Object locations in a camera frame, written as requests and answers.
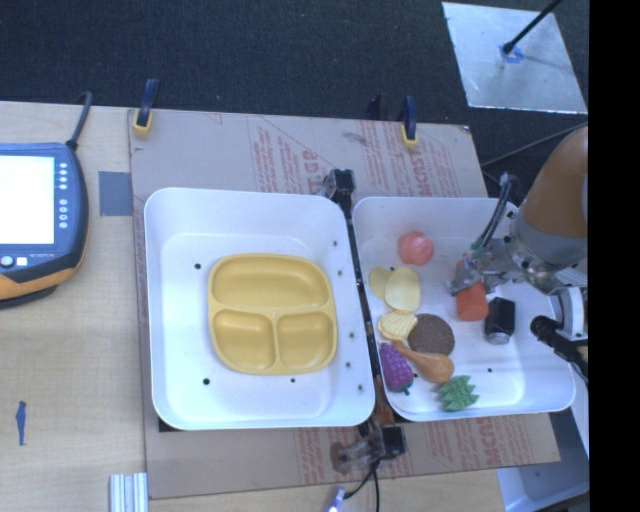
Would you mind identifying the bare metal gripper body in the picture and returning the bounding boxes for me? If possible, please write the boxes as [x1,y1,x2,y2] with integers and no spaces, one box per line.
[472,234,569,296]

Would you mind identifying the small black can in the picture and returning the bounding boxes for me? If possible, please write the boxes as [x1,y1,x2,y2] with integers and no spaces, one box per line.
[483,296,517,346]

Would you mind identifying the orange-pink toy pumpkin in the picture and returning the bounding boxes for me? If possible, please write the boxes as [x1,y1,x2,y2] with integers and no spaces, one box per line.
[397,230,435,266]

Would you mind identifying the large pale yellow crisp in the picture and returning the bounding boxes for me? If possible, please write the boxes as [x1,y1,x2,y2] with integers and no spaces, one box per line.
[384,265,422,314]

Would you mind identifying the brown burger patty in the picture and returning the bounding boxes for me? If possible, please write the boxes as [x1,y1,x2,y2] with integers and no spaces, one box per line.
[407,313,456,357]

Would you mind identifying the ridged yellow crisp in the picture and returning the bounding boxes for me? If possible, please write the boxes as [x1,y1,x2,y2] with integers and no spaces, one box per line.
[376,309,419,342]

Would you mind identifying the small pale yellow crisp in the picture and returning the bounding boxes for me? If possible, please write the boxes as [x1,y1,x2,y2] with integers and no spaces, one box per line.
[368,266,393,302]

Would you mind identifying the orange-brown chicken drumstick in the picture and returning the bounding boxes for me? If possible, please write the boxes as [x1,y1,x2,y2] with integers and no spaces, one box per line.
[391,339,456,385]

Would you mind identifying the white plastic tray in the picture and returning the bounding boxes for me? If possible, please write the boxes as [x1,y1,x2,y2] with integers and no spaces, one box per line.
[143,187,377,432]
[351,196,577,423]

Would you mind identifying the thin black and white rod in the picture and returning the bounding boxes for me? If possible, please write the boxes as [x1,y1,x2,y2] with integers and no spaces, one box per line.
[342,198,387,427]

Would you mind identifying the purple grapes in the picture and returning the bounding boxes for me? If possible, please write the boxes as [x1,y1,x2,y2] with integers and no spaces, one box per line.
[378,342,416,397]

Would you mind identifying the green toy lettuce leaf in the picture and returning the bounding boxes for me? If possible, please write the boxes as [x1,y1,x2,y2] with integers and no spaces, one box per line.
[436,374,480,413]

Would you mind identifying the yellow divided plate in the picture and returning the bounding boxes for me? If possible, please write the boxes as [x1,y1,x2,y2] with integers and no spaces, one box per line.
[207,253,339,376]

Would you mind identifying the brown cardboard board, red print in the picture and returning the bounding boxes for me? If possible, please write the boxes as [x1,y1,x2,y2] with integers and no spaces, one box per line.
[127,108,562,501]

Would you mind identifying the black cylinder on white bracket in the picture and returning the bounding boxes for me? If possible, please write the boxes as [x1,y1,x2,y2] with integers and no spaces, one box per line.
[529,284,589,384]

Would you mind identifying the black block with thin wires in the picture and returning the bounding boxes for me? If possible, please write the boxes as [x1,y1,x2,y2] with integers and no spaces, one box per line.
[381,425,407,459]
[322,168,358,204]

